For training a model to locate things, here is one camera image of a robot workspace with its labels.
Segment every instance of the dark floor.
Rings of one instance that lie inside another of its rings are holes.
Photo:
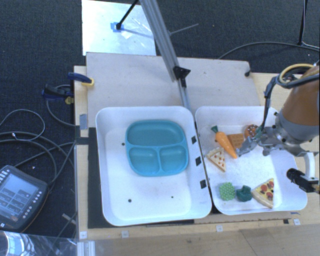
[[[158,2],[169,31],[199,23],[199,26],[172,35],[177,56],[214,59],[248,43],[297,44],[304,4],[303,0]],[[309,1],[303,36],[307,44],[319,46],[319,20],[320,0]],[[292,64],[313,64],[319,59],[319,52],[288,45],[258,44],[241,48],[225,59],[248,61],[253,72],[279,73]],[[69,84],[68,72],[73,66],[85,63],[81,0],[0,0],[0,123],[13,110],[32,110],[45,121],[44,137],[56,144],[73,142],[74,128],[49,115],[41,91],[45,84]],[[72,121],[72,105],[63,101],[50,105],[60,119]],[[16,165],[41,152],[26,143],[3,143],[13,137],[2,133],[27,131],[37,134],[41,129],[41,121],[30,113],[10,116],[0,126],[0,166]],[[55,152],[54,158],[59,169],[65,157]],[[38,157],[19,168],[46,182],[54,177],[48,156]],[[75,213],[74,192],[74,170],[67,163],[43,210],[25,232],[57,236],[67,223],[62,214],[72,216]],[[74,230],[74,225],[70,224],[61,235],[71,237]]]

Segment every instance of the toy pizza slice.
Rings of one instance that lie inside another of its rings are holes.
[[[274,207],[274,178],[257,186],[251,191],[252,197],[266,207]]]
[[[226,171],[225,150],[222,147],[215,148],[205,155],[207,159],[223,172]]]

